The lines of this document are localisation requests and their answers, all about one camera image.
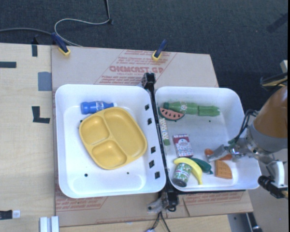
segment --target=green bottle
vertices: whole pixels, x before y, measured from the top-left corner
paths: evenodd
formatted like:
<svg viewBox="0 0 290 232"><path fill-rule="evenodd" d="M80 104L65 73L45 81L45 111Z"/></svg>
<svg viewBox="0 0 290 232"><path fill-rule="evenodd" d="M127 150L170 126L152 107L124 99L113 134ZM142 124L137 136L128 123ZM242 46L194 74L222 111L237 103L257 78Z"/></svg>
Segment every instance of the green bottle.
<svg viewBox="0 0 290 232"><path fill-rule="evenodd" d="M198 105L192 102L183 102L177 101L173 103L165 102L163 104L163 108L171 109L175 112L182 113L182 114L197 114L198 113Z"/></svg>

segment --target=toy watermelon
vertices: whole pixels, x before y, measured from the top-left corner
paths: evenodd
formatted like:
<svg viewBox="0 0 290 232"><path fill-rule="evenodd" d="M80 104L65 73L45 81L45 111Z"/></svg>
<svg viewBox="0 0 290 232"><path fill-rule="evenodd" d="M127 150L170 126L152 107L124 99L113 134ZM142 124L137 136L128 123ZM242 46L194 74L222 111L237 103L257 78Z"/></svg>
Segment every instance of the toy watermelon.
<svg viewBox="0 0 290 232"><path fill-rule="evenodd" d="M171 121L177 121L185 115L185 114L178 113L170 109L165 109L163 107L160 107L158 111L161 117L165 118L166 120L171 120Z"/></svg>

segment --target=black floor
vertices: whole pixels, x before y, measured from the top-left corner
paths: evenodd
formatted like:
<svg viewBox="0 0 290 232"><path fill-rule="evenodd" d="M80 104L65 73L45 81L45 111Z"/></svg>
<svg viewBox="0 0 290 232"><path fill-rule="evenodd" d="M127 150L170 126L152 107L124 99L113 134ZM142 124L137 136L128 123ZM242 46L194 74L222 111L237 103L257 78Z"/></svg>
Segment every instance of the black floor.
<svg viewBox="0 0 290 232"><path fill-rule="evenodd" d="M262 77L288 59L288 0L108 0L113 25L65 21L58 33L82 46L210 54L221 87L238 93L244 110L260 109L271 92ZM107 19L104 0L0 0L0 29L54 32L64 18ZM41 32L0 32L0 42L51 44Z"/></svg>

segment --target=table top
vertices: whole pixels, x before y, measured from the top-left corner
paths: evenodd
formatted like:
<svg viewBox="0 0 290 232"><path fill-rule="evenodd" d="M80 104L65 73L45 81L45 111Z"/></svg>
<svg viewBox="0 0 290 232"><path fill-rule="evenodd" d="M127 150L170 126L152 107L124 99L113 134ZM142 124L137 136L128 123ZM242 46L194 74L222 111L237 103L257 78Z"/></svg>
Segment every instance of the table top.
<svg viewBox="0 0 290 232"><path fill-rule="evenodd" d="M53 92L39 90L39 73L51 73L51 47L0 43L0 210L20 210L20 218L0 220L0 231L38 231L40 217L55 216ZM39 107L33 122L32 107ZM230 232L227 215L167 219L171 231L182 227ZM61 227L60 231L146 231L153 221ZM157 232L166 231L162 221Z"/></svg>

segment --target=blue and yellow clamp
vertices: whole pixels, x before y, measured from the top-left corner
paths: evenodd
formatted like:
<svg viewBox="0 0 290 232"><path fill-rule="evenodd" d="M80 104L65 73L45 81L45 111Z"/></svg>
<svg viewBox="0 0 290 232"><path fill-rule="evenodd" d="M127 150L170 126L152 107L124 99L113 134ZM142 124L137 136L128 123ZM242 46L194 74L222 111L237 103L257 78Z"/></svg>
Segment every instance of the blue and yellow clamp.
<svg viewBox="0 0 290 232"><path fill-rule="evenodd" d="M164 51L164 49L166 48L166 45L168 44L168 41L165 39L162 41L162 43L160 44L159 48L154 51L153 55L151 56L151 58L154 61L158 61L162 55L162 51Z"/></svg>
<svg viewBox="0 0 290 232"><path fill-rule="evenodd" d="M65 56L69 55L71 53L71 50L67 48L65 42L55 33L52 33L51 35L53 41L58 45L58 50Z"/></svg>

